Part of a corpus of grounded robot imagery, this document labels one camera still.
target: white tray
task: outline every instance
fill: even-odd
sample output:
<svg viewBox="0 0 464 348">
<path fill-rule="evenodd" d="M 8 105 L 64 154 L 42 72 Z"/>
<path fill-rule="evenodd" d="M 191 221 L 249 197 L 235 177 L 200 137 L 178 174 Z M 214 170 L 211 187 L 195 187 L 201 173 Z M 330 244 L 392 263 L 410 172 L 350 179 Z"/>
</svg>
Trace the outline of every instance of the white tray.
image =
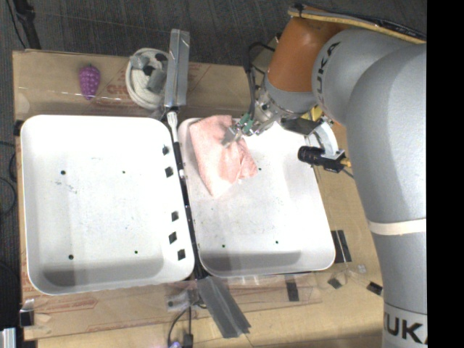
<svg viewBox="0 0 464 348">
<path fill-rule="evenodd" d="M 191 274 L 181 187 L 161 122 L 40 115 L 25 121 L 21 144 L 28 274 L 39 291 L 117 289 Z"/>
<path fill-rule="evenodd" d="M 189 126 L 179 140 L 199 256 L 214 276 L 297 273 L 328 268 L 335 249 L 313 169 L 297 159 L 305 140 L 274 125 L 246 137 L 259 168 L 213 199 L 198 173 Z"/>
</svg>

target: black pole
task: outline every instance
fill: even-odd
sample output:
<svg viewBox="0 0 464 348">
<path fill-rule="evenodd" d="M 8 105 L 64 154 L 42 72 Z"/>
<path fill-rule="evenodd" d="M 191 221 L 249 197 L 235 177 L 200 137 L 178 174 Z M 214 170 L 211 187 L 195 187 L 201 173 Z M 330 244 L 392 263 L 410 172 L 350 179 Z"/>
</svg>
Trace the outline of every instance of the black pole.
<svg viewBox="0 0 464 348">
<path fill-rule="evenodd" d="M 36 27 L 34 26 L 34 18 L 36 17 L 34 8 L 29 5 L 28 0 L 13 0 L 13 4 L 17 18 L 24 28 L 29 47 L 32 49 L 42 49 L 41 43 L 38 40 Z"/>
</svg>

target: white cable coil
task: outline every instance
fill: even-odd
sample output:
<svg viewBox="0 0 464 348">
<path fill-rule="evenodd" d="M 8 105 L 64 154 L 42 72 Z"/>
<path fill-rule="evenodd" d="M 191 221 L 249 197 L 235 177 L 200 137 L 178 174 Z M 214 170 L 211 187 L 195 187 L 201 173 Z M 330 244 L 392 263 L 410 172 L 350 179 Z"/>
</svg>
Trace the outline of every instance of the white cable coil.
<svg viewBox="0 0 464 348">
<path fill-rule="evenodd" d="M 169 54 L 164 51 L 150 48 L 139 49 L 134 53 L 134 56 L 137 54 L 143 54 L 145 57 L 150 58 L 148 65 L 151 65 L 155 70 L 162 69 L 162 63 L 155 58 L 157 54 L 162 54 L 166 58 L 169 57 Z M 150 111 L 161 110 L 165 100 L 165 87 L 163 86 L 160 93 L 153 93 L 146 88 L 149 79 L 150 77 L 145 75 L 143 70 L 133 68 L 131 61 L 129 61 L 125 71 L 125 84 L 130 98 L 138 106 Z"/>
</svg>

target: cardboard box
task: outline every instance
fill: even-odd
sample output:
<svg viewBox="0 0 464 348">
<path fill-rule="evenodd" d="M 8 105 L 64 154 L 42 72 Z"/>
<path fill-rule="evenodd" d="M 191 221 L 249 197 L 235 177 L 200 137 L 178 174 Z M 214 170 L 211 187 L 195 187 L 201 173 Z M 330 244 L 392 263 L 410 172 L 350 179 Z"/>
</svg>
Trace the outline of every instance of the cardboard box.
<svg viewBox="0 0 464 348">
<path fill-rule="evenodd" d="M 101 85 L 96 101 L 80 95 L 78 69 L 91 63 L 101 71 Z M 56 115 L 126 115 L 145 117 L 148 112 L 135 105 L 125 89 L 123 73 L 128 58 L 101 55 L 57 53 L 46 51 L 16 51 L 13 53 L 14 108 L 16 121 L 39 114 Z M 188 76 L 188 106 L 180 119 L 206 117 L 226 113 L 238 117 L 247 109 L 249 93 L 247 78 L 240 67 L 191 63 Z M 334 127 L 342 148 L 346 148 L 344 129 Z M 64 296 L 49 296 L 36 290 L 27 273 L 25 251 L 25 221 L 23 215 L 21 181 L 21 146 L 17 140 L 18 207 L 20 225 L 22 302 L 24 320 L 33 316 L 25 327 L 27 340 L 66 336 L 97 331 L 128 331 L 166 324 L 177 311 L 170 310 L 167 300 L 185 289 L 194 289 L 194 281 L 159 286 L 106 290 Z M 372 238 L 365 225 L 354 182 L 347 175 L 336 175 L 316 169 L 331 230 L 346 236 L 351 261 L 334 264 L 327 271 L 304 275 L 275 275 L 261 278 L 237 278 L 228 281 L 228 288 L 244 312 L 266 311 L 290 307 L 324 304 L 334 293 L 350 298 L 352 292 L 368 295 L 366 286 L 372 281 L 381 284 L 380 270 Z M 289 293 L 290 282 L 298 290 L 298 300 Z M 336 279 L 339 290 L 328 281 Z M 368 312 L 378 313 L 372 318 L 381 329 L 381 304 L 374 303 Z M 350 304 L 341 306 L 348 310 Z M 208 311 L 197 309 L 195 319 L 209 318 Z M 355 331 L 362 331 L 362 326 Z M 346 328 L 353 334 L 353 325 Z"/>
</svg>

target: black hole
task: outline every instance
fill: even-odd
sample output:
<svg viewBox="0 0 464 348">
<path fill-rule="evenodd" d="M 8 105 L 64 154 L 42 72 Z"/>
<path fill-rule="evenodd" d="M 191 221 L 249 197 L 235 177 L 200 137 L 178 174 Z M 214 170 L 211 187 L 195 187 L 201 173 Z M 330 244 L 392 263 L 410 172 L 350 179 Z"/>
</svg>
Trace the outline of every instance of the black hole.
<svg viewBox="0 0 464 348">
<path fill-rule="evenodd" d="M 174 171 L 171 167 L 167 167 L 165 169 L 165 172 L 166 172 L 166 178 L 169 178 L 172 174 L 174 174 Z"/>
<path fill-rule="evenodd" d="M 184 249 L 181 249 L 177 252 L 177 259 L 182 260 L 183 258 L 186 257 L 186 251 Z"/>
<path fill-rule="evenodd" d="M 173 243 L 175 240 L 177 240 L 177 233 L 176 232 L 172 232 L 170 235 L 169 235 L 169 243 Z"/>
</svg>

